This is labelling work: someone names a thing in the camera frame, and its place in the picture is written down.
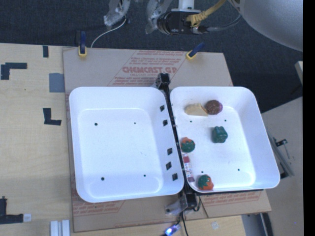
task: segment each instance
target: dark background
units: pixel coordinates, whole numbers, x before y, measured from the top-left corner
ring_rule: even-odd
[[[170,6],[176,8],[178,0]],[[218,0],[195,0],[195,9],[206,10]],[[107,31],[103,16],[109,0],[0,0],[0,42],[75,46],[78,30],[87,34],[87,46]],[[261,112],[302,96],[295,63],[303,53],[282,46],[252,29],[243,19],[233,28],[203,35],[145,34],[146,5],[131,1],[128,24],[100,38],[95,48],[189,51],[201,42],[204,52],[224,53],[233,84],[250,89]],[[225,3],[204,22],[225,25],[237,17]]]

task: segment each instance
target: yellow cable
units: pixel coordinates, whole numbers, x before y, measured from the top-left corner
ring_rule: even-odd
[[[191,22],[191,26],[195,27],[200,24],[202,20],[205,20],[210,14],[214,13],[217,9],[219,9],[226,0],[220,0],[217,4],[213,5],[209,9],[200,12],[199,14],[189,15],[186,18],[186,21]]]

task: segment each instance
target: cardboard sheet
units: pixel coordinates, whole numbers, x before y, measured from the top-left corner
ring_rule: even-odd
[[[69,94],[77,87],[144,86],[155,83],[159,73],[168,73],[170,89],[179,86],[233,86],[224,55],[198,53],[193,60],[185,52],[88,49],[86,57],[77,48],[64,48],[63,67],[66,95],[70,176],[74,231],[91,231],[118,227],[158,224],[176,221],[165,215],[164,206],[177,195],[126,201],[87,203],[76,192],[69,112]],[[244,213],[270,211],[264,190],[244,194],[203,196],[202,208],[190,212],[187,220],[215,218]]]

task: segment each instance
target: empty white tray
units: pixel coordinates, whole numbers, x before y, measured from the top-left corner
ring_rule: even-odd
[[[278,185],[279,170],[254,94],[243,87],[179,87],[170,95],[179,140],[188,137],[195,149],[187,153],[197,192],[228,192],[268,189]],[[218,100],[223,110],[207,117],[184,112],[189,104]],[[228,137],[214,143],[212,129],[223,126]],[[207,174],[212,191],[202,191],[198,178]]]
[[[70,94],[76,189],[87,202],[181,191],[167,105],[155,88],[85,87]]]

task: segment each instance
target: wooden table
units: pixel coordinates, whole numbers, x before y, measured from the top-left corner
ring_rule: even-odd
[[[70,220],[71,235],[158,236],[167,224],[73,233],[65,94],[49,91],[49,74],[63,74],[63,48],[0,44],[0,64],[26,62],[27,70],[11,69],[0,80],[0,196],[7,214],[31,214],[30,223],[0,225],[0,236],[48,235],[50,221]],[[44,125],[43,108],[61,125]],[[245,236],[241,216],[186,222],[190,236]],[[182,229],[176,235],[184,236]]]

